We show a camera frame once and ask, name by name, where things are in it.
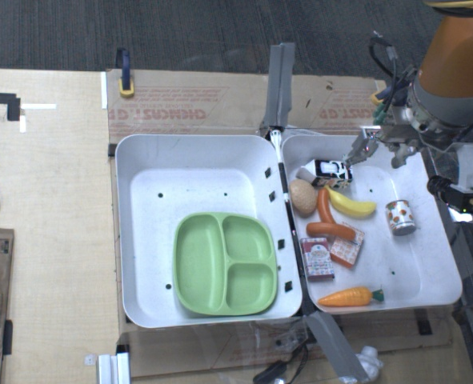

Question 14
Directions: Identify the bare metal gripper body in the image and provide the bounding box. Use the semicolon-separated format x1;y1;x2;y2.
374;102;457;152

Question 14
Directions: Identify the black and white milk carton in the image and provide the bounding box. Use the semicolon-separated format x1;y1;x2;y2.
295;158;355;190

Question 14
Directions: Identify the yellow banana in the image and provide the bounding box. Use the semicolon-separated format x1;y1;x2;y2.
325;185;378;220

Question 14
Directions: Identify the white can with orange print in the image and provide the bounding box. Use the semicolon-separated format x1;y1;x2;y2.
385;199;418;237

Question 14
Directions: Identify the orange sausage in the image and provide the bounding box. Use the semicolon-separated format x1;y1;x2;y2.
315;186;338;226
305;221;358;242

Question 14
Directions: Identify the brown bread roll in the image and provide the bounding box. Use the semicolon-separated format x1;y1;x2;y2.
288;178;319;217

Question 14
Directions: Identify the orange and white packet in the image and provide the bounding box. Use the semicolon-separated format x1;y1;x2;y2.
329;226;366;270

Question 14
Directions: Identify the white plastic tray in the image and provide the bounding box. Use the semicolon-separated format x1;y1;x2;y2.
114;134;304;330
280;134;464;316

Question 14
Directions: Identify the red and white carton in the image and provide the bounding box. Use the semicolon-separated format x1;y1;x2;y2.
299;236;336;282

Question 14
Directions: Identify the brown cardboard board red print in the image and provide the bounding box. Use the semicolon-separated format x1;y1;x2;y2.
106;68;473;378

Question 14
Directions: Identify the orange carrot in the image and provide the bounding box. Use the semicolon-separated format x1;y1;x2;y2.
317;286;386;309

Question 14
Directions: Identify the green divided plate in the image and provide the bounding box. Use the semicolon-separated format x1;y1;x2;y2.
172;211;279;317

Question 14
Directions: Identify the white crumpled paper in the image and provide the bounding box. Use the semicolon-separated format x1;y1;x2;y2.
355;345;384;380

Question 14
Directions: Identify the black cylinder on white bracket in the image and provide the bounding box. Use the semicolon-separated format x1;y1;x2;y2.
427;142;473;214

